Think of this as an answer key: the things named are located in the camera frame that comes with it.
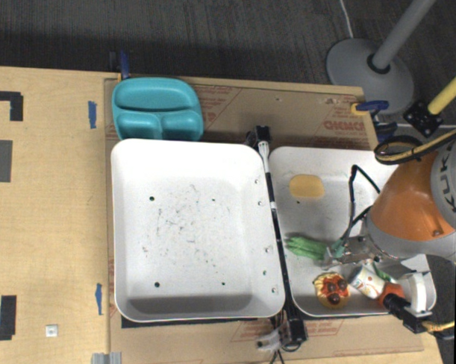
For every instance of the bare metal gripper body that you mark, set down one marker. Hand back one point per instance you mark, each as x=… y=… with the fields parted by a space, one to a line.
x=360 y=251

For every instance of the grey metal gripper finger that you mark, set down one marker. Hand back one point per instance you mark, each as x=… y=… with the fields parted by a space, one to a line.
x=331 y=257

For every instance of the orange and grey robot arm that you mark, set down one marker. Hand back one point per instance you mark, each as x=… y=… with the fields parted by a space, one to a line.
x=410 y=206

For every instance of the green toy vegetable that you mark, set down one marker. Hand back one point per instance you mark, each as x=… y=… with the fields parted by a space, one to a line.
x=306 y=247

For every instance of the yellow pizza slice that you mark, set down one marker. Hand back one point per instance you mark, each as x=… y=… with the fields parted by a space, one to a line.
x=330 y=291

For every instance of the white plastic tray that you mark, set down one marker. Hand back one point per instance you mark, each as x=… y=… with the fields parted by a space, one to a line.
x=324 y=218
x=196 y=232

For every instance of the orange carrot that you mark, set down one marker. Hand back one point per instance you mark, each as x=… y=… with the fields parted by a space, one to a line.
x=390 y=289

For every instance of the thin black and white rod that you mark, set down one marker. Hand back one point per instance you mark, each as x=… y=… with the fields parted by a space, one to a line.
x=273 y=209

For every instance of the yellow biscuit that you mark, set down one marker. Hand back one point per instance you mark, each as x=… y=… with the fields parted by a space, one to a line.
x=306 y=186

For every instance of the brown cardboard board, red print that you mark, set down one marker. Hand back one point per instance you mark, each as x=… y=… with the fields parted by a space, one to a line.
x=290 y=116

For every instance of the blue divided plate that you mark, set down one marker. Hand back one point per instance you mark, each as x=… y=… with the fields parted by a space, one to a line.
x=156 y=108

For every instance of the black cylinder on white bracket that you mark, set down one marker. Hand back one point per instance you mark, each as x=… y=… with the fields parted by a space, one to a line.
x=414 y=292

